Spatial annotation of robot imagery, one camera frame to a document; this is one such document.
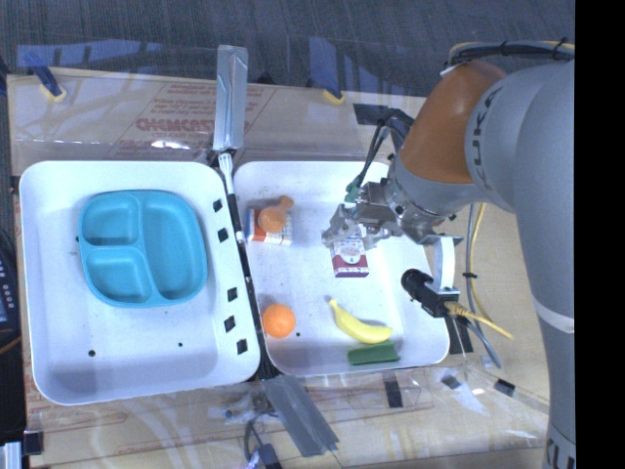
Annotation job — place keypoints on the thin black and white rod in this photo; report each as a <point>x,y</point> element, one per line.
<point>240,235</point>

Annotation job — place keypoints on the orange toy fruit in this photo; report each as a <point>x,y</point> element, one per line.
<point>278,320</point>

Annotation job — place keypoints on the yellow banana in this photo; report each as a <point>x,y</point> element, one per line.
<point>359,329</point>

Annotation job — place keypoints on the green flat block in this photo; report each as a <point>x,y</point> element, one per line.
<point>373,354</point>

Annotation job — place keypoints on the black cylinder on white bracket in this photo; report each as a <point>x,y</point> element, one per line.
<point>424,291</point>

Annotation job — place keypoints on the red and white carton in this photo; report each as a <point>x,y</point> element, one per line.
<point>350,261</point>

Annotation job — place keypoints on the white plastic tray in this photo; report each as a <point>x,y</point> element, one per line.
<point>312,281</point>
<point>146,354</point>

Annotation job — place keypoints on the white and orange carton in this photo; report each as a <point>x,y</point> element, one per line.
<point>255,230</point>

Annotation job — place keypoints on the blue divided plate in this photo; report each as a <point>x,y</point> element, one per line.
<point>176,247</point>

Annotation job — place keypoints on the orange toy drumstick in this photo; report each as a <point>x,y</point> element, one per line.
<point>272,217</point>

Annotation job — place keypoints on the brown cardboard board red print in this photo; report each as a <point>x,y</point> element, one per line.
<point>312,115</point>

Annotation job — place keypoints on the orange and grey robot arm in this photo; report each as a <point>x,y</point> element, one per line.
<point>517,164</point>

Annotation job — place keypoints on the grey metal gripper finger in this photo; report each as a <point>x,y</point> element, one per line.
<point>375,235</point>
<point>342,225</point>

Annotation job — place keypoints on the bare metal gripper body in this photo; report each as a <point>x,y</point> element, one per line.
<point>386,208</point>

